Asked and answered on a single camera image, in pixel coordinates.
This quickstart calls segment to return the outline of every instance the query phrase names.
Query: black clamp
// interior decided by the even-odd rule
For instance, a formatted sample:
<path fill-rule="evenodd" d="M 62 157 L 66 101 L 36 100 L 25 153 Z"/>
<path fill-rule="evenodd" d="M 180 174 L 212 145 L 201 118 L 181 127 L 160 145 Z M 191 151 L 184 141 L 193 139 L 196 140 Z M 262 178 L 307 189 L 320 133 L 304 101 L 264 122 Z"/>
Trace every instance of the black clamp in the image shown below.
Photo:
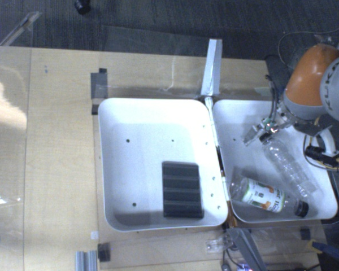
<path fill-rule="evenodd" d="M 100 68 L 99 72 L 90 74 L 90 97 L 92 99 L 92 115 L 98 114 L 101 102 L 108 98 L 107 69 Z"/>
<path fill-rule="evenodd" d="M 98 244 L 97 251 L 99 262 L 109 262 L 111 260 L 110 249 L 109 243 Z"/>

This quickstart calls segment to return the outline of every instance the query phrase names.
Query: product label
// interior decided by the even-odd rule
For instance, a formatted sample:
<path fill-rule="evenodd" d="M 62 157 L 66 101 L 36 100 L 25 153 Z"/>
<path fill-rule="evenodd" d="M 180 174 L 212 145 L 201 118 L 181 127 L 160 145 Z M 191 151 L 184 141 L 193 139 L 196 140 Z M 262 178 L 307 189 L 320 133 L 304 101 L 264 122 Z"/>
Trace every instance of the product label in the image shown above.
<path fill-rule="evenodd" d="M 242 198 L 244 203 L 279 213 L 284 207 L 285 193 L 272 186 L 248 179 L 247 191 Z"/>

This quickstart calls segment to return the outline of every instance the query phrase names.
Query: black plastic cap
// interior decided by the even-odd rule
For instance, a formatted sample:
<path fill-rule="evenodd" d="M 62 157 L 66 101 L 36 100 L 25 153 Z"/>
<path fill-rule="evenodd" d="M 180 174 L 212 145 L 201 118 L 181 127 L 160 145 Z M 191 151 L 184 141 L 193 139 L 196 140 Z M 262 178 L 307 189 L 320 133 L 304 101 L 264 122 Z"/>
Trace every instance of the black plastic cap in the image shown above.
<path fill-rule="evenodd" d="M 304 201 L 299 201 L 298 208 L 295 211 L 295 215 L 304 218 L 309 211 L 309 204 Z"/>
<path fill-rule="evenodd" d="M 80 15 L 87 14 L 90 11 L 90 5 L 86 0 L 75 1 L 74 6 Z"/>
<path fill-rule="evenodd" d="M 271 134 L 269 133 L 264 133 L 262 136 L 259 137 L 259 140 L 261 142 L 265 142 L 271 138 Z"/>

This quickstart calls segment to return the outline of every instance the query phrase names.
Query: bottle cap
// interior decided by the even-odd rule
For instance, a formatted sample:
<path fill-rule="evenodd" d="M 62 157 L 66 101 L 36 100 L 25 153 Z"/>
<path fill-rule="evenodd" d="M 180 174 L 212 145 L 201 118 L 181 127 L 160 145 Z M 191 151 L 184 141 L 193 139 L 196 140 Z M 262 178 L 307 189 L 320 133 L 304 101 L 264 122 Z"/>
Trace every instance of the bottle cap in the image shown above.
<path fill-rule="evenodd" d="M 309 204 L 304 201 L 299 201 L 298 207 L 295 210 L 295 215 L 304 218 L 309 211 Z"/>
<path fill-rule="evenodd" d="M 262 136 L 259 137 L 261 142 L 268 141 L 271 138 L 271 134 L 269 133 L 264 133 Z"/>

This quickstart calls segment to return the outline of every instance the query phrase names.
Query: clear acrylic panel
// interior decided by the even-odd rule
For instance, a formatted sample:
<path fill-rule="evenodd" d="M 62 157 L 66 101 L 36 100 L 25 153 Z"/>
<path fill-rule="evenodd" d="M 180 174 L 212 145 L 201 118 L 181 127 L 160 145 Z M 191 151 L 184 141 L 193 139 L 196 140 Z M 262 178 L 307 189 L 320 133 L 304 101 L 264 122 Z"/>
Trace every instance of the clear acrylic panel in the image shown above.
<path fill-rule="evenodd" d="M 322 251 L 339 261 L 339 224 L 236 229 L 239 234 L 250 234 L 267 270 L 289 270 L 289 267 L 305 270 L 318 264 L 318 254 Z M 100 250 L 110 255 L 110 261 L 103 260 L 100 266 L 103 270 L 112 270 L 166 262 L 201 261 L 206 264 L 205 261 L 208 261 L 214 270 L 221 270 L 223 262 L 229 264 L 231 270 L 240 270 L 236 269 L 235 264 L 249 268 L 247 259 L 255 249 L 239 248 L 235 236 L 230 236 L 228 232 L 220 229 L 203 230 L 200 233 L 177 233 L 166 237 L 134 238 L 133 235 L 129 239 L 113 240 L 100 246 Z"/>
<path fill-rule="evenodd" d="M 31 27 L 0 14 L 0 270 L 24 269 L 24 182 Z"/>
<path fill-rule="evenodd" d="M 211 37 L 109 26 L 102 33 L 108 97 L 200 96 Z M 266 74 L 264 61 L 222 59 L 220 97 L 270 99 Z"/>

